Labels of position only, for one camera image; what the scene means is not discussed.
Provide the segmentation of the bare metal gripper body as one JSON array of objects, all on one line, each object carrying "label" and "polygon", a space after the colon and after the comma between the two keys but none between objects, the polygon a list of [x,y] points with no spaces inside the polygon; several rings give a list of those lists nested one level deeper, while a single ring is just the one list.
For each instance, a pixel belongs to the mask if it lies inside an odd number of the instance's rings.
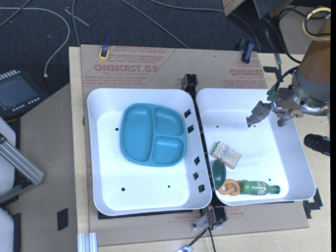
[{"label": "bare metal gripper body", "polygon": [[329,103],[316,100],[302,88],[288,87],[269,90],[271,110],[279,118],[299,118],[304,114],[327,116],[330,113]]}]

